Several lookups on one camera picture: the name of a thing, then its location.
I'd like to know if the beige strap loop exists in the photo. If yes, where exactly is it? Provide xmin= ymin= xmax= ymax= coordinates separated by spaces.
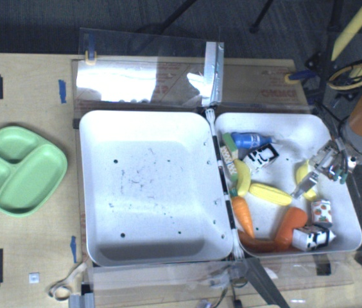
xmin=48 ymin=262 xmax=88 ymax=302

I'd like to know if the yellow corn cob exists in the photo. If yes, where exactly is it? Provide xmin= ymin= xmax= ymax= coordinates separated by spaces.
xmin=248 ymin=182 xmax=293 ymax=207

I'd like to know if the orange sausage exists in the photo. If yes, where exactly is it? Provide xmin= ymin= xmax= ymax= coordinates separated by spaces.
xmin=237 ymin=229 xmax=279 ymax=253
xmin=275 ymin=207 xmax=309 ymax=252

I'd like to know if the green and white packet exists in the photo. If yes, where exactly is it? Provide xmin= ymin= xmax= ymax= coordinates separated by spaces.
xmin=221 ymin=132 xmax=239 ymax=160

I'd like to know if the black and white cow carton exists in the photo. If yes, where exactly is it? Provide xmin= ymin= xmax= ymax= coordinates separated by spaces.
xmin=291 ymin=224 xmax=337 ymax=253

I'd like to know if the white carton orange print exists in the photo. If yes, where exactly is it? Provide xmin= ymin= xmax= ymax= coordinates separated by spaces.
xmin=310 ymin=200 xmax=334 ymax=228

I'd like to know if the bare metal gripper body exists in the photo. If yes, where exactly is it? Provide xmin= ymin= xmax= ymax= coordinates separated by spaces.
xmin=325 ymin=148 xmax=358 ymax=183

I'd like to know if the white plastic tray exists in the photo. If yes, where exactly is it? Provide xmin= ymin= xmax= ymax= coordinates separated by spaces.
xmin=78 ymin=109 xmax=235 ymax=267
xmin=214 ymin=112 xmax=362 ymax=258

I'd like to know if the green divided plate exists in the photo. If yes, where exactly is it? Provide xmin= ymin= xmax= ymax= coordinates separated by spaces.
xmin=0 ymin=126 xmax=69 ymax=218

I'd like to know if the yellow banana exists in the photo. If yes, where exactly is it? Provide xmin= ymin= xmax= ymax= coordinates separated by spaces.
xmin=233 ymin=158 xmax=252 ymax=198
xmin=295 ymin=159 xmax=318 ymax=202

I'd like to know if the blue plastic bottle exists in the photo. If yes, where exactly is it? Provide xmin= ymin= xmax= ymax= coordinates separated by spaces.
xmin=231 ymin=132 xmax=277 ymax=150

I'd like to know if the orange carrot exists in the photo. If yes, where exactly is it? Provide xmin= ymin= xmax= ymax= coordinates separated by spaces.
xmin=230 ymin=187 xmax=256 ymax=239

